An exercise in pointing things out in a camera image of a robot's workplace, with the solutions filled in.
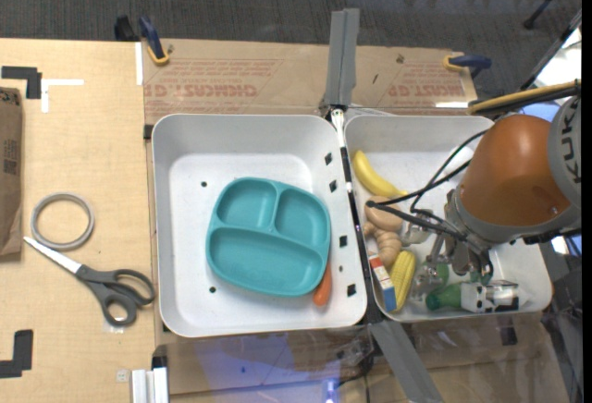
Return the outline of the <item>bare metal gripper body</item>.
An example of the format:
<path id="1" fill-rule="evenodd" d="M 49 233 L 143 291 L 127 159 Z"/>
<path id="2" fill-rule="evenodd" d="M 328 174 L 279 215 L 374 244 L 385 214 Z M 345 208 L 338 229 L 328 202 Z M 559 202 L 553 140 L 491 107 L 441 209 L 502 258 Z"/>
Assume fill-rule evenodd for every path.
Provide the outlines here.
<path id="1" fill-rule="evenodd" d="M 492 277 L 493 264 L 489 250 L 479 249 L 474 244 L 461 241 L 450 234 L 436 235 L 431 251 L 426 255 L 426 262 L 431 266 L 445 263 L 459 276 Z"/>

